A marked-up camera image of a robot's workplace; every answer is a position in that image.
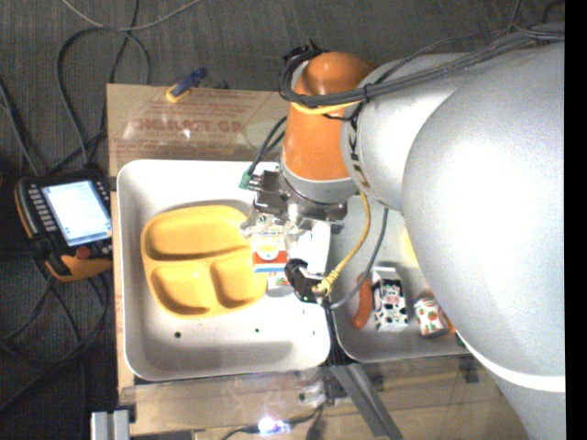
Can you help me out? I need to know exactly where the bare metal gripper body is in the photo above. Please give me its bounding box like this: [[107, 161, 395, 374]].
[[247, 169, 348, 237]]

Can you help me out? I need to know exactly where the orange and white juice carton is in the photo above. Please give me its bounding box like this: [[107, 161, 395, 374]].
[[250, 229, 294, 298]]

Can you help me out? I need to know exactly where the yellow divided plate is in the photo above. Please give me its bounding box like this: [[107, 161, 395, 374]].
[[139, 203, 270, 319]]

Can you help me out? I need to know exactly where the orange sausage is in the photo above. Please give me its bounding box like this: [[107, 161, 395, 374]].
[[351, 274, 374, 330]]

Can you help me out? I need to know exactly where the white plastic tray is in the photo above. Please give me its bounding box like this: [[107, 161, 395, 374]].
[[116, 159, 332, 382], [328, 193, 473, 365]]

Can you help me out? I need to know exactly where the cow print milk carton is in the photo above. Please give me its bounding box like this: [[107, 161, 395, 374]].
[[370, 267, 410, 333]]

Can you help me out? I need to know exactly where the brown cardboard board red print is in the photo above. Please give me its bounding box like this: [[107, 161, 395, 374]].
[[105, 82, 505, 435]]

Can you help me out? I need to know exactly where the white can with tomato print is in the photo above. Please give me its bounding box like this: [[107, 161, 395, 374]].
[[413, 296, 450, 338]]

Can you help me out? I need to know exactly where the black cylinder on white bracket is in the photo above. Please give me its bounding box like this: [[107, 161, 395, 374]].
[[283, 221, 332, 305]]

